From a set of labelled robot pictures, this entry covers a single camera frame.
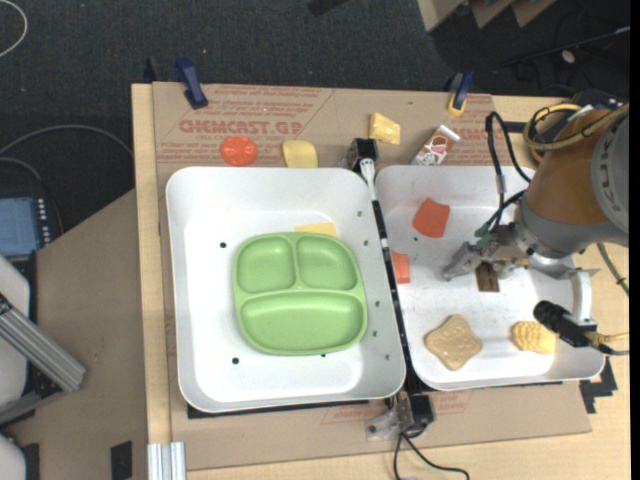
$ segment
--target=table surface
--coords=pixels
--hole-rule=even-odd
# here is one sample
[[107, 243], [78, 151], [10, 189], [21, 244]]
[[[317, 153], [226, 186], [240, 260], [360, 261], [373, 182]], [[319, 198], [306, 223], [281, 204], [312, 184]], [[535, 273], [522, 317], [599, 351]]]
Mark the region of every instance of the table surface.
[[[557, 99], [496, 96], [496, 110], [505, 121], [528, 120], [539, 108]], [[158, 238], [158, 196], [154, 148], [153, 97], [150, 85], [132, 87], [133, 133], [136, 157], [136, 194], [140, 247], [140, 276], [145, 351], [147, 424], [150, 443], [169, 443], [167, 361], [162, 296], [162, 267]], [[525, 155], [521, 138], [514, 135], [514, 149]], [[628, 249], [610, 246], [610, 254], [623, 274], [629, 272]], [[629, 327], [629, 301], [615, 285], [595, 248], [576, 258], [583, 268], [600, 268], [594, 290], [594, 318], [604, 333]], [[436, 464], [466, 469], [474, 480], [495, 478], [626, 479], [631, 477], [629, 357], [611, 360], [618, 390], [609, 398], [598, 398], [597, 414], [590, 416], [588, 434], [474, 444], [429, 449], [425, 453]], [[386, 479], [393, 478], [393, 454], [374, 453], [348, 457], [189, 472], [191, 480], [255, 479]], [[403, 478], [462, 478], [428, 468], [411, 451], [401, 451], [399, 470]]]

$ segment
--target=black floor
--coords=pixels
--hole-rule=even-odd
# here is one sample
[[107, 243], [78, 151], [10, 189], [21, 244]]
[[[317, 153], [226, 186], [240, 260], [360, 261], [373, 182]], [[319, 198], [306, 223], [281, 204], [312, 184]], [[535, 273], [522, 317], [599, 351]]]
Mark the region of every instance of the black floor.
[[[630, 0], [559, 0], [524, 28], [507, 10], [483, 30], [463, 6], [432, 33], [416, 0], [346, 0], [325, 13], [314, 7], [323, 0], [10, 1], [27, 14], [29, 31], [0, 57], [0, 149], [65, 124], [130, 145], [130, 85], [143, 81], [150, 56], [172, 78], [173, 61], [186, 55], [204, 82], [439, 91], [473, 70], [474, 92], [595, 88], [629, 98], [629, 33], [591, 43], [572, 66], [558, 54], [501, 63], [629, 25]], [[0, 52], [21, 30], [19, 14], [0, 4]], [[93, 132], [49, 133], [7, 155], [37, 169], [67, 229], [133, 186], [130, 158]], [[26, 180], [23, 171], [0, 162], [0, 183]]]

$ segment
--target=white tray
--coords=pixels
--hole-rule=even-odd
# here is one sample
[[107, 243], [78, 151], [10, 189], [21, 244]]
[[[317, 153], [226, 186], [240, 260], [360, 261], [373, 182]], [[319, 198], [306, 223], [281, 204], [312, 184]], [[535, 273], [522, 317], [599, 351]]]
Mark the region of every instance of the white tray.
[[[386, 398], [405, 363], [375, 217], [364, 181], [344, 169], [188, 167], [166, 188], [178, 378], [205, 412]], [[341, 352], [273, 356], [242, 337], [232, 262], [246, 239], [332, 222], [362, 274], [368, 328]]]
[[[526, 188], [514, 168], [503, 169], [509, 195]], [[510, 328], [519, 320], [533, 320], [533, 308], [550, 300], [571, 308], [569, 281], [553, 280], [539, 272], [520, 269], [500, 280], [500, 292], [479, 292], [475, 275], [447, 282], [443, 268], [464, 241], [474, 242], [474, 231], [496, 210], [495, 172], [492, 167], [392, 166], [376, 179], [389, 245], [409, 255], [411, 282], [398, 285], [403, 320], [414, 369], [428, 386], [454, 390], [488, 386], [583, 379], [597, 375], [602, 354], [591, 348], [557, 343], [553, 355], [522, 352], [510, 340]], [[451, 213], [442, 238], [418, 233], [413, 217], [430, 197], [449, 205]], [[513, 220], [511, 205], [503, 223]], [[460, 370], [448, 370], [423, 344], [426, 333], [449, 315], [461, 314], [483, 342], [483, 349]]]

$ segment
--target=green divided plate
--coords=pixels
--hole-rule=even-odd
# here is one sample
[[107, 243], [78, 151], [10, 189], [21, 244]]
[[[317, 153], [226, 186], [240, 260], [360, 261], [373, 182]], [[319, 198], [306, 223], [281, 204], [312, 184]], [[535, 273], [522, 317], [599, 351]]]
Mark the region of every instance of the green divided plate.
[[316, 233], [250, 238], [233, 264], [240, 329], [269, 354], [326, 354], [348, 348], [367, 328], [358, 264], [340, 240]]

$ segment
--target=white cable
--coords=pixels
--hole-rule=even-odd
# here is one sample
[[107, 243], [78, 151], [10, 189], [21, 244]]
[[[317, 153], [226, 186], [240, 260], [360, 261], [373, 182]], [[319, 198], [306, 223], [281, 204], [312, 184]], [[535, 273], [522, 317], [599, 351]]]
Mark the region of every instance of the white cable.
[[0, 0], [0, 4], [7, 4], [9, 7], [13, 7], [16, 11], [20, 13], [20, 16], [22, 16], [22, 21], [24, 22], [24, 29], [22, 30], [22, 35], [18, 38], [18, 40], [15, 43], [13, 43], [12, 46], [9, 46], [9, 48], [0, 52], [0, 57], [4, 57], [9, 52], [12, 52], [13, 50], [15, 50], [18, 46], [20, 46], [20, 43], [24, 41], [24, 38], [27, 36], [27, 30], [29, 29], [29, 20], [27, 19], [27, 15], [24, 13], [24, 11], [13, 2], [10, 2], [9, 0]]

